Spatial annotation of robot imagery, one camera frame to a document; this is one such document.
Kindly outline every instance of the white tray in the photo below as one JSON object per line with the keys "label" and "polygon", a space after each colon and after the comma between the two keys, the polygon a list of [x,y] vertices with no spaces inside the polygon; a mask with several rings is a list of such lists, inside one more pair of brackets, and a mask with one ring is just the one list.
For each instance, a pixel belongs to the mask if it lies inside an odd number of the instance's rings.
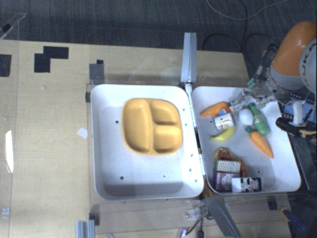
{"label": "white tray", "polygon": [[277,193],[296,191],[301,185],[292,147],[286,132],[275,125],[281,113],[277,102],[268,103],[261,111],[264,113],[271,133],[266,136],[274,154],[274,159],[261,152],[249,139],[245,126],[234,116],[236,132],[232,138],[220,143],[210,141],[210,134],[216,130],[213,118],[201,117],[199,114],[209,106],[221,101],[233,101],[242,88],[202,86],[194,89],[192,94],[195,116],[197,120],[199,138],[210,187],[213,185],[213,154],[219,147],[228,147],[238,159],[242,159],[247,167],[249,177],[262,177],[264,187],[262,193]]}
{"label": "white tray", "polygon": [[[145,156],[124,144],[121,116],[134,98],[169,101],[178,109],[183,144],[173,154]],[[187,94],[174,86],[99,85],[91,92],[95,187],[104,200],[180,198],[204,187]]]}

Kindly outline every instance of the wooden table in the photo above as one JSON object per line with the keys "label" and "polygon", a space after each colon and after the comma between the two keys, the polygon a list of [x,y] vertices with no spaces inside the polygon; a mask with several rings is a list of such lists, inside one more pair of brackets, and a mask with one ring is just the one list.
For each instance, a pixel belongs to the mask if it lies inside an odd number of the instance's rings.
{"label": "wooden table", "polygon": [[[42,54],[43,46],[69,47],[69,58],[51,59],[50,73],[35,73],[34,54]],[[10,77],[0,77],[0,105],[6,102],[0,109],[1,119],[11,122],[2,125],[0,149],[7,128],[12,128],[15,138],[13,178],[0,177],[1,198],[11,195],[11,204],[9,197],[0,202],[1,207],[10,207],[10,216],[2,216],[0,221],[0,238],[8,233],[10,238],[75,237],[76,221],[87,220],[90,211],[88,140],[77,134],[80,128],[87,128],[89,64],[103,60],[109,81],[177,80],[182,50],[1,41],[0,54],[12,55]],[[198,51],[197,72],[198,80],[213,85],[243,87],[248,81],[243,57],[237,53]],[[287,198],[281,200],[287,204]],[[258,212],[251,207],[244,212],[235,207],[229,211],[238,219],[247,212],[257,216],[253,223],[237,223],[245,237],[254,237],[253,233],[290,237],[278,211],[269,212],[265,207]],[[206,238],[222,236],[214,221],[205,225]],[[173,238],[176,233],[177,229],[168,229],[114,236]]]}

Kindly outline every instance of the white cable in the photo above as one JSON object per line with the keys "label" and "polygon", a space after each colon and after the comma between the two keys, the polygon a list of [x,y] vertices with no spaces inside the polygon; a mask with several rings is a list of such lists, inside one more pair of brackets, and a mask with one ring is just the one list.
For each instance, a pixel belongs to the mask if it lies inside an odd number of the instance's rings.
{"label": "white cable", "polygon": [[209,0],[207,0],[207,3],[208,3],[209,7],[210,7],[212,10],[214,10],[215,12],[217,12],[218,14],[220,14],[221,16],[224,16],[224,17],[230,18],[230,19],[234,19],[234,20],[247,20],[247,19],[250,19],[250,18],[255,17],[256,15],[258,15],[260,12],[262,12],[262,11],[265,10],[266,8],[269,8],[269,7],[278,5],[278,4],[280,4],[280,3],[284,3],[284,2],[286,2],[286,1],[289,1],[289,0],[283,0],[283,1],[281,1],[281,2],[276,2],[276,3],[272,3],[272,4],[268,5],[268,6],[265,6],[265,7],[263,7],[261,10],[259,10],[258,12],[256,12],[255,14],[253,14],[252,16],[247,17],[247,18],[235,18],[235,17],[227,16],[227,15],[221,13],[220,11],[216,10],[214,7],[212,7],[212,5],[209,3]]}

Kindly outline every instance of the toy banana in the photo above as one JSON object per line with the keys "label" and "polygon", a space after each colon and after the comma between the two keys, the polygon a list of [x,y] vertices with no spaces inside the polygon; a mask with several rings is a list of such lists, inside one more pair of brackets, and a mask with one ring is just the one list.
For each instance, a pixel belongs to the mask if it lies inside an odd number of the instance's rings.
{"label": "toy banana", "polygon": [[226,140],[228,140],[229,138],[231,138],[234,134],[234,132],[236,131],[236,127],[230,127],[225,129],[222,133],[216,135],[216,136],[210,136],[210,140],[216,140],[219,142],[224,142]]}

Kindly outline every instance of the toy carrot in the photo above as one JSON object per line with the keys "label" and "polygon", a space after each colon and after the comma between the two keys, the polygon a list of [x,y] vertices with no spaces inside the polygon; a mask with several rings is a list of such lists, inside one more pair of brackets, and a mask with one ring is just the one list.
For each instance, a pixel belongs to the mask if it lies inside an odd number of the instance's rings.
{"label": "toy carrot", "polygon": [[251,127],[248,126],[246,128],[246,131],[250,133],[250,139],[252,142],[261,150],[263,151],[266,155],[268,155],[270,158],[274,158],[273,153],[268,146],[268,144],[265,142],[264,138],[261,136],[260,133],[257,131],[252,131]]}
{"label": "toy carrot", "polygon": [[226,104],[224,101],[218,102],[217,104],[212,105],[210,108],[206,109],[205,111],[200,113],[201,117],[206,116],[215,116],[220,113],[220,111],[224,108],[228,107],[228,104]]}

